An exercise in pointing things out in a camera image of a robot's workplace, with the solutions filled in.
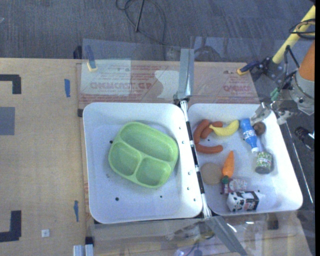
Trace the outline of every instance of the blue bottle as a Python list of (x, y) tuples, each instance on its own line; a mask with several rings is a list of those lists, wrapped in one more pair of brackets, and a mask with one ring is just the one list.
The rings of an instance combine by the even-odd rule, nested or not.
[(250, 124), (250, 119), (245, 118), (240, 121), (240, 127), (243, 132), (243, 139), (251, 146), (251, 152), (255, 153), (259, 151), (257, 146), (257, 135), (255, 129)]

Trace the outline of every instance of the yellow pole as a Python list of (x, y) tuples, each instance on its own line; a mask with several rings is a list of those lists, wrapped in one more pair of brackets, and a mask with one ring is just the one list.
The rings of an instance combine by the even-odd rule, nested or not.
[[(316, 6), (313, 5), (301, 21), (303, 22), (303, 21), (315, 19), (315, 18), (316, 18)], [(309, 24), (303, 25), (299, 31), (305, 32), (309, 26), (310, 26)], [(295, 45), (295, 43), (299, 40), (299, 38), (300, 37), (298, 34), (292, 33), (288, 37), (288, 39), (284, 42), (284, 44), (281, 46), (281, 48), (277, 51), (277, 53), (272, 57), (273, 63), (279, 64), (284, 58), (286, 47), (290, 46), (292, 48)]]

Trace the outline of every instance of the can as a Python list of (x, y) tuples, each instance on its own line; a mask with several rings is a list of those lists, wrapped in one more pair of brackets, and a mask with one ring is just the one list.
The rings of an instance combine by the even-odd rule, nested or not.
[(273, 169), (273, 157), (267, 151), (261, 151), (257, 154), (255, 171), (258, 174), (269, 174)]

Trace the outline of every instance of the banana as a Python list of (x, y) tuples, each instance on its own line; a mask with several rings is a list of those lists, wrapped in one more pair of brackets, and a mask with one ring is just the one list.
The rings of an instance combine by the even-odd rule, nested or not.
[(209, 128), (211, 128), (215, 132), (215, 134), (218, 136), (230, 136), (238, 130), (239, 120), (232, 121), (226, 127), (214, 127), (213, 125), (210, 124)]

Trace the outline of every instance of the dark floor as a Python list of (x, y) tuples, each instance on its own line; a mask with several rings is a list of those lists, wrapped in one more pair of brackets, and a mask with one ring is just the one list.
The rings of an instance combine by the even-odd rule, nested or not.
[[(87, 39), (190, 47), (192, 38), (203, 37), (228, 40), (225, 55), (219, 55), (221, 61), (250, 62), (253, 58), (262, 61), (275, 53), (290, 35), (289, 29), (302, 20), (314, 3), (310, 0), (146, 0), (140, 32), (135, 32), (126, 14), (135, 23), (141, 0), (131, 0), (130, 4), (125, 12), (117, 9), (114, 0), (1, 0), (0, 58), (72, 59), (76, 47)], [(119, 0), (118, 5), (123, 8), (125, 1)], [(302, 61), (309, 45), (309, 40), (301, 39), (294, 47), (298, 61)], [(262, 97), (270, 90), (257, 89)], [(301, 210), (314, 211), (315, 155), (294, 135), (298, 126), (313, 132), (314, 115), (299, 113), (288, 119), (289, 129), (282, 127), (304, 195)], [(314, 215), (305, 218), (303, 224), (306, 230), (314, 232)], [(309, 241), (314, 251), (312, 237)]]

